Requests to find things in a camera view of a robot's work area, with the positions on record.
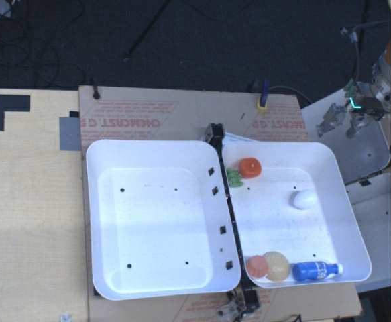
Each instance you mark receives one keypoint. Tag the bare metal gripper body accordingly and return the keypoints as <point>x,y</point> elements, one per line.
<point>373,101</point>

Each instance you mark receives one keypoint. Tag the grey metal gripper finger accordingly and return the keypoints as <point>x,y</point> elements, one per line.
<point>357,125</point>
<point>331,117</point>

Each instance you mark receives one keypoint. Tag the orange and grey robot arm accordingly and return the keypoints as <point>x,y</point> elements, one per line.
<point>385,62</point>

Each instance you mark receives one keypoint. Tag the white egg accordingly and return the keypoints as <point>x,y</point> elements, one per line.
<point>303,199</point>

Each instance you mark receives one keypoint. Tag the orange toy tomato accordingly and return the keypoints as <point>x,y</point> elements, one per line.
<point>249,168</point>

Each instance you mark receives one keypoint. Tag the green toy grapes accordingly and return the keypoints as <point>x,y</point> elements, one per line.
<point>234,178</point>

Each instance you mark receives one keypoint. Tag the white plastic tray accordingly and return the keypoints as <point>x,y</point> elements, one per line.
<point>275,226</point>
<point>158,226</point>

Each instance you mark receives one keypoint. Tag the thin black rod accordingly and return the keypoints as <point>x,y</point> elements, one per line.
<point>230,206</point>

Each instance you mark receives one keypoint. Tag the brown cardboard board red print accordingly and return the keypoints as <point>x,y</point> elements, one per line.
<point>188,112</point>

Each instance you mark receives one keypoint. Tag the blue bottle white cap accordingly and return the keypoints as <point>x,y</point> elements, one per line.
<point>312,271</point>

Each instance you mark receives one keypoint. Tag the pale yellow round bun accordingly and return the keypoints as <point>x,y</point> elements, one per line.
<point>277,267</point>

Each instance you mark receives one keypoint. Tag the pink ridged toy cake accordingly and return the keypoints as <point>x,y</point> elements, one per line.
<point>257,267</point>

